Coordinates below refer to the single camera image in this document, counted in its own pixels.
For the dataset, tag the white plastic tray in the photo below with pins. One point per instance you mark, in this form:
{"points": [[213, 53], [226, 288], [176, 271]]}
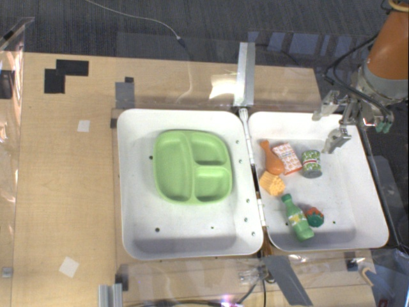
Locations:
{"points": [[191, 229], [348, 203]]}

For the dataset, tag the orange toy chicken drumstick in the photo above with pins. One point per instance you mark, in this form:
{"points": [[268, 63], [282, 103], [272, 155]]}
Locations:
{"points": [[274, 165]]}

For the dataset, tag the red and green toy strawberry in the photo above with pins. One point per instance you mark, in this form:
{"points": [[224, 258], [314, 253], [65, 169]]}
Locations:
{"points": [[315, 217]]}

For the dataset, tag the yellow toy corn piece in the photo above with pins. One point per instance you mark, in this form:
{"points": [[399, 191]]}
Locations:
{"points": [[272, 183]]}

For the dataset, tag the orange and white packet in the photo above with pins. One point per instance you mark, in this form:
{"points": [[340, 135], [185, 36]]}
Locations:
{"points": [[289, 160]]}

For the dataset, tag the green divided plate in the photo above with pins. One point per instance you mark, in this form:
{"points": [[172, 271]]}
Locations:
{"points": [[174, 168]]}

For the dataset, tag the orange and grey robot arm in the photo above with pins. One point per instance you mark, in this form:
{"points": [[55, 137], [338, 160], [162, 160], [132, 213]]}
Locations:
{"points": [[388, 50]]}

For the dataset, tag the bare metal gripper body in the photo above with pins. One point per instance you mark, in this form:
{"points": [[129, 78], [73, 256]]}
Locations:
{"points": [[364, 109]]}

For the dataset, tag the thin black and white rod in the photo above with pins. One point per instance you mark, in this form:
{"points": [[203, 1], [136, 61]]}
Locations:
{"points": [[247, 133]]}

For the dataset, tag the green and white can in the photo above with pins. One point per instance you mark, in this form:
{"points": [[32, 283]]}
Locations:
{"points": [[311, 163]]}

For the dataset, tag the pale wood board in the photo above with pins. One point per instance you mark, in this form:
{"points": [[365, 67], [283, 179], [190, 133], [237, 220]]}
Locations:
{"points": [[73, 177]]}

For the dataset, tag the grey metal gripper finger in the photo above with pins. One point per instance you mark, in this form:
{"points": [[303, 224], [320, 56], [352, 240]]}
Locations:
{"points": [[335, 139], [326, 105]]}

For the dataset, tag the green toy bottle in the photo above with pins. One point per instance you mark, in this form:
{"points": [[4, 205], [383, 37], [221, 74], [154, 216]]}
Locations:
{"points": [[297, 219]]}

